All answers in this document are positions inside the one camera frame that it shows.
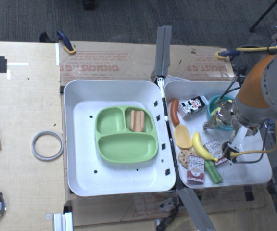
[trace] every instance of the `blue bowl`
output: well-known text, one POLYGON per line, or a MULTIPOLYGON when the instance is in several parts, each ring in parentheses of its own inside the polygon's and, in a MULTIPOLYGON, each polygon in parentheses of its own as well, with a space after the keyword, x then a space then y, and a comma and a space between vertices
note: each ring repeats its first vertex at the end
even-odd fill
MULTIPOLYGON (((215 95, 214 97, 212 97, 210 100, 209 100, 209 103, 208 103, 208 119, 211 117, 211 113, 212 111, 214 111, 216 108, 218 108, 217 105, 214 104, 214 102, 220 97, 221 95, 215 95)), ((224 102, 226 102, 227 100, 234 100, 233 97, 231 96, 227 96, 225 95, 222 100, 224 102)), ((217 126, 216 129, 219 129, 219 130, 226 130, 226 131, 229 131, 229 130, 232 130, 232 128, 229 126, 229 125, 226 125, 225 127, 223 126, 217 126)))

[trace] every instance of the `yellow banana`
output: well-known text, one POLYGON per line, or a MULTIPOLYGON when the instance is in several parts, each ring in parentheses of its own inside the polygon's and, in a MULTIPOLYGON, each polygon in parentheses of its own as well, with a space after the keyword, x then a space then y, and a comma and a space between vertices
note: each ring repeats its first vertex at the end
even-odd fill
POLYGON ((206 160, 213 160, 215 162, 218 161, 218 159, 214 156, 212 156, 209 151, 207 151, 201 144, 201 137, 198 132, 195 132, 192 137, 192 143, 193 148, 197 154, 197 156, 202 157, 206 160))

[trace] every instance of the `green plate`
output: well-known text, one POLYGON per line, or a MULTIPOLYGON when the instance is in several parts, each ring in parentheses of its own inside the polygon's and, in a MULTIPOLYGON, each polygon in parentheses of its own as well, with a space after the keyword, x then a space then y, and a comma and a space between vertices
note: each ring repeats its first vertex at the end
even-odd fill
POLYGON ((137 163, 152 159, 158 151, 155 124, 149 112, 136 106, 111 106, 96 117, 96 144, 101 157, 113 163, 137 163), (132 132, 130 113, 145 113, 144 131, 132 132))

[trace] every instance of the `hot dog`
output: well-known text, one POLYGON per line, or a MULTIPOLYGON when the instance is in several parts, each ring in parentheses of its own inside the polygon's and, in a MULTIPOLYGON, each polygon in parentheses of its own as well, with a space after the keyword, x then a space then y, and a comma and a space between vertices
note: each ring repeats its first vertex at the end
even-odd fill
POLYGON ((175 127, 178 126, 180 123, 178 114, 177 114, 178 105, 179 105, 179 100, 174 99, 171 104, 171 119, 175 127))

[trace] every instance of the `wooden table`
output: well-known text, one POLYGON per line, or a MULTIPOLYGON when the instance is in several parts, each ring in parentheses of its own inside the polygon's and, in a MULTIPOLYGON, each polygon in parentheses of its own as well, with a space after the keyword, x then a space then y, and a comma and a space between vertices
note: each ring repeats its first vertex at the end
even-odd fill
MULTIPOLYGON (((0 191, 7 211, 0 219, 0 231, 52 230, 52 215, 63 213, 66 201, 64 159, 44 162, 31 151, 36 133, 54 130, 62 135, 60 69, 56 44, 0 42, 0 56, 9 65, 10 79, 0 73, 0 191)), ((37 141, 41 154, 53 155, 59 149, 51 136, 37 141)), ((277 214, 271 196, 259 188, 258 208, 236 208, 214 212, 206 205, 217 230, 277 230, 277 214)), ((84 231, 153 231, 154 220, 74 227, 84 231)), ((190 217, 176 217, 167 230, 195 230, 190 217)))

